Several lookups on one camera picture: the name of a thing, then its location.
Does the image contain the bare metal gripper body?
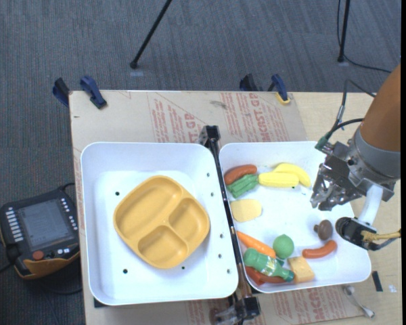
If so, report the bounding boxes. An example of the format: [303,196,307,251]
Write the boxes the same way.
[319,141,397,202]

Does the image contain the yellow banana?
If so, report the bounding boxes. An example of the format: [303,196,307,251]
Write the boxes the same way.
[272,162,313,188]

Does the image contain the brown mushroom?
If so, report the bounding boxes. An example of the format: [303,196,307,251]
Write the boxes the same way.
[313,219,334,241]

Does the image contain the white plastic tray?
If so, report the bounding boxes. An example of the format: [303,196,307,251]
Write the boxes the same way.
[80,141,240,307]
[219,140,373,295]

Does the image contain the yellow corn cob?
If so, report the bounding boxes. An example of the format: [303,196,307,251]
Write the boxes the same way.
[257,171,300,189]

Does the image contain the brown sausage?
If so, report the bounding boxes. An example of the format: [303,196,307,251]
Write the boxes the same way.
[301,239,338,260]
[223,164,258,186]

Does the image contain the green lime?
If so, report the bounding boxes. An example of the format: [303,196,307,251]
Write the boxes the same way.
[272,234,296,261]

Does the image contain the yellow potato chip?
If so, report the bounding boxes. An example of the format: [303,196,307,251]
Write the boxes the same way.
[229,198,263,223]

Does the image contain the green beans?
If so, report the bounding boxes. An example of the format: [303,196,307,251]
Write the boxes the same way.
[226,173,260,199]

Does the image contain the yellow cheese wedge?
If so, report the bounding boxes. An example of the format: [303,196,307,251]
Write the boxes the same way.
[287,255,316,284]

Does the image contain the orange carrot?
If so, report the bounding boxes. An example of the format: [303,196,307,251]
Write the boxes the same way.
[235,230,277,259]

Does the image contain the green bottle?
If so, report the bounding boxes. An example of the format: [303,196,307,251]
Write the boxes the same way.
[242,247,296,283]

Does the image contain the red chili pepper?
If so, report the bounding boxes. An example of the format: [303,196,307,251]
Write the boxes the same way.
[244,265,292,287]

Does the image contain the black tripod leg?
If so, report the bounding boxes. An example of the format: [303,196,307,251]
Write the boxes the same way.
[129,0,183,70]
[336,0,355,64]

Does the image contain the orange divided plate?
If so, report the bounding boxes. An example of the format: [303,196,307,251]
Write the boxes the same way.
[112,175,212,270]

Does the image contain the brown cardboard board red print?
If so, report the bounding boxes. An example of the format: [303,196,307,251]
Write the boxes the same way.
[68,89,370,325]

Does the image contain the black cylinder on white bracket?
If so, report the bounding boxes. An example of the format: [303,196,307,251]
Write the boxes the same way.
[334,183,384,251]

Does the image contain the black block with thin wires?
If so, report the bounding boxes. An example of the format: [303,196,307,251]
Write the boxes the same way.
[234,295,262,320]
[198,125,222,148]

